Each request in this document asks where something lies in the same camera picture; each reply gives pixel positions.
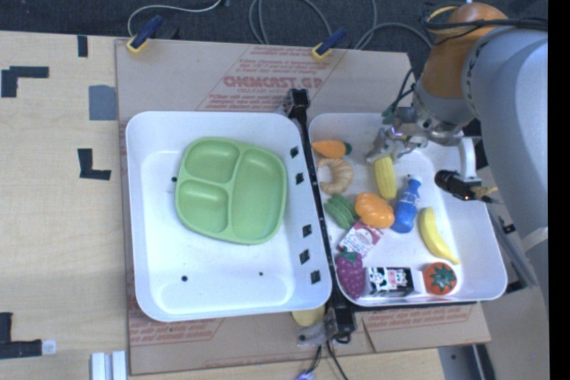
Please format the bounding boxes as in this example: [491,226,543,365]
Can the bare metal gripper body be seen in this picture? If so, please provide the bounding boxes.
[390,105,465,148]

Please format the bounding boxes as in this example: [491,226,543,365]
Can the yellow corn cob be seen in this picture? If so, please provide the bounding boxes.
[372,154,398,201]

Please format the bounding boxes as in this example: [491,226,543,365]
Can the brown croissant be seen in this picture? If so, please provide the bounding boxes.
[316,156,355,196]

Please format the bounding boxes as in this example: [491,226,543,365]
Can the orange carrot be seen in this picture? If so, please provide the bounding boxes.
[311,139,354,160]

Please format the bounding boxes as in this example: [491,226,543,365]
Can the orange bell pepper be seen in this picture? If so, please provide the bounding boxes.
[354,191,396,230]

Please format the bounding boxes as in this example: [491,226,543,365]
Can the blue bottle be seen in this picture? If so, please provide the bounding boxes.
[390,174,424,235]

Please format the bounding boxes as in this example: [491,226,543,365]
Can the green pea pods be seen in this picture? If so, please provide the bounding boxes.
[322,193,360,231]

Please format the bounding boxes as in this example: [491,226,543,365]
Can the thin black rod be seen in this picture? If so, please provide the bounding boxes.
[297,104,346,317]

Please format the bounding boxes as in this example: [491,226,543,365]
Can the yellow banana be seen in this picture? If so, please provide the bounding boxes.
[419,206,461,266]

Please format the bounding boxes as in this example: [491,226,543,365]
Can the pink and white packet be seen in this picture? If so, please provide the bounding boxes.
[338,221,385,259]

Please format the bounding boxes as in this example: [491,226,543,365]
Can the white plastic tray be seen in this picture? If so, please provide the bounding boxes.
[125,110,333,323]
[307,111,509,309]

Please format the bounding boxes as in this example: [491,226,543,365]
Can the purple grapes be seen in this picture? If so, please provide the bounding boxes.
[334,248,368,301]

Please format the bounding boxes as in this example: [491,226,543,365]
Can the cow print carton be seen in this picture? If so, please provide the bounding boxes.
[365,265,416,298]

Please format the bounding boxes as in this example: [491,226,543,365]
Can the red tomato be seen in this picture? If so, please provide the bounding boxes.
[422,261,459,296]

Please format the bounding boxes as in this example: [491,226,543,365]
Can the green divided plate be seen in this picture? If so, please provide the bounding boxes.
[174,136,289,247]

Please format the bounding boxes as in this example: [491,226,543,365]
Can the brown cardboard board red print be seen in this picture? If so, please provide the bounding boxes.
[114,38,493,376]

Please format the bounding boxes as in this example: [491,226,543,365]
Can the black cylinder on white bracket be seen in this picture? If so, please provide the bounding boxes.
[434,136,486,203]

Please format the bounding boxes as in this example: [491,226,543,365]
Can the black block with thin wires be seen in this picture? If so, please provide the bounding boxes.
[327,300,358,344]
[283,87,312,119]

